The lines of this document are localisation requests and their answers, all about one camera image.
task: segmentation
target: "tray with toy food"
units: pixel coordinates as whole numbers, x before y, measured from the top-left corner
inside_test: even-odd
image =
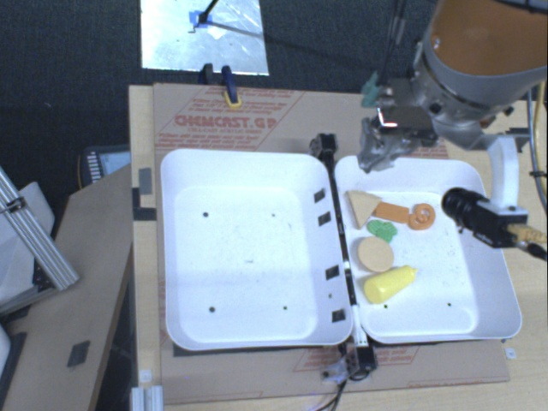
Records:
[[[440,208],[452,187],[482,192],[474,169],[401,159],[366,175],[347,157],[335,179],[336,186],[304,154],[182,149],[165,156],[166,324],[177,345],[332,345],[356,326],[382,343],[503,338],[519,330],[502,253],[459,234]]]

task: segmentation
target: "beige round disc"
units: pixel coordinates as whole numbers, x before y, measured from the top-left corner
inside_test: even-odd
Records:
[[[369,271],[384,272],[394,264],[394,253],[387,241],[372,236],[358,245],[358,259]]]

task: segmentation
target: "beige triangular toy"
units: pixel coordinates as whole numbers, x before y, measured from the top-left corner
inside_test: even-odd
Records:
[[[358,229],[361,229],[382,199],[376,195],[361,192],[360,190],[349,190],[346,195],[350,200]]]

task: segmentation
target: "black carpet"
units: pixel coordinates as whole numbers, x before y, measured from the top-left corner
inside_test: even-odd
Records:
[[[391,0],[259,0],[271,75],[241,86],[358,92],[379,66]],[[404,74],[429,3],[408,5],[390,64]],[[195,83],[140,66],[140,0],[0,0],[0,166],[37,181],[55,213],[77,189],[88,146],[128,142],[128,86]]]

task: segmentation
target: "white tray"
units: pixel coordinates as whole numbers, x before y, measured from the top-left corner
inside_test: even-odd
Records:
[[[182,149],[163,160],[161,183],[166,320],[176,344],[346,340],[352,315],[329,177],[317,159]]]
[[[445,192],[461,187],[485,194],[480,176],[469,164],[455,160],[400,158],[395,167],[366,175],[356,157],[336,166],[342,219],[350,254],[360,321],[367,334],[382,343],[421,343],[506,338],[521,328],[521,313],[503,252],[459,234],[441,208]],[[426,202],[436,220],[415,231],[395,223],[398,234],[390,246],[395,266],[418,268],[409,287],[381,305],[367,301],[363,283],[372,273],[359,264],[356,247],[371,235],[356,228],[345,193],[363,190],[400,206]]]

